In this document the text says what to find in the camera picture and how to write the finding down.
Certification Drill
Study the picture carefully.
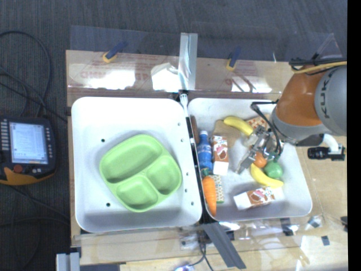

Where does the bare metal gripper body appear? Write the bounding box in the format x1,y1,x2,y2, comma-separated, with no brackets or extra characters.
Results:
247,125,272,154

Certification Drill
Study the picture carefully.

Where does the orange toy fruit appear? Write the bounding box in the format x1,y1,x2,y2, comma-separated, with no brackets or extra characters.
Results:
253,151,268,169

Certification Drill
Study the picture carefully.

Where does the toy pizza slice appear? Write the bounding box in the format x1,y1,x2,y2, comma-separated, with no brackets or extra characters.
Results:
245,116,268,131

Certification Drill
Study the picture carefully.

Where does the green toy apple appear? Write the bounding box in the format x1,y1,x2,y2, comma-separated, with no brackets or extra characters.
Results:
263,160,284,180

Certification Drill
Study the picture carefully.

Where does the yellow banana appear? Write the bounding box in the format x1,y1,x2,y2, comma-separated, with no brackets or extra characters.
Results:
223,116,254,137
250,163,284,189

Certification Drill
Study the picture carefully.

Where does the white and brown carton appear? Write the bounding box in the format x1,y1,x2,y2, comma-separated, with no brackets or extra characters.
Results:
233,186,284,211
210,135,230,177

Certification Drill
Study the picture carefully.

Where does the brown toy bread slice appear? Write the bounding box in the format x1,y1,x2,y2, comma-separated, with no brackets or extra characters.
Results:
212,119,242,149

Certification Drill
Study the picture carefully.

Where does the yellow and green packet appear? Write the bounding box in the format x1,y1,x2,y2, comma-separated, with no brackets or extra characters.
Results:
212,174,226,204

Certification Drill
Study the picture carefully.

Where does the blue plastic bottle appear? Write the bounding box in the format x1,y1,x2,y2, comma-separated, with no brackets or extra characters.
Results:
196,130,214,171

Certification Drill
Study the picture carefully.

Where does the orange toy carrot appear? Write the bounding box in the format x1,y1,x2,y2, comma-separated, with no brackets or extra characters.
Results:
200,167,218,217

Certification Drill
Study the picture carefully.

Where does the white plastic tray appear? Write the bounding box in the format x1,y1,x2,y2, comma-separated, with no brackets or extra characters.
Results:
71,96,203,233
187,97,313,222

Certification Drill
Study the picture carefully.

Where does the brown cardboard board red print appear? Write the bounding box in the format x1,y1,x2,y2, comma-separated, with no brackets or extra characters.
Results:
65,49,347,266

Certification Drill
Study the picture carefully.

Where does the green divided plate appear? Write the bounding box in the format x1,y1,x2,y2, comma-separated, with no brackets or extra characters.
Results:
99,134,183,213

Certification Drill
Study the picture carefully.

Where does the black cylinder on white bracket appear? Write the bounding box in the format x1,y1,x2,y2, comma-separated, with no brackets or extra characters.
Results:
307,133,346,161

